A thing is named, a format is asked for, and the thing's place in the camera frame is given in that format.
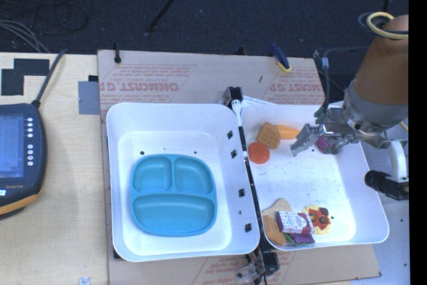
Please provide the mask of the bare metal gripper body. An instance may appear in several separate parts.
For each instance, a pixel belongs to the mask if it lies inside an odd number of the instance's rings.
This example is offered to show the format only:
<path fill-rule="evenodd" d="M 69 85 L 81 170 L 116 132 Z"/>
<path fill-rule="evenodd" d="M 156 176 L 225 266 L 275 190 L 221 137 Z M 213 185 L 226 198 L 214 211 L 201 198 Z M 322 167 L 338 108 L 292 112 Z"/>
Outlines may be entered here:
<path fill-rule="evenodd" d="M 384 142 L 384 127 L 367 120 L 356 109 L 330 107 L 319 133 L 332 144 L 354 144 L 364 141 L 369 144 Z"/>

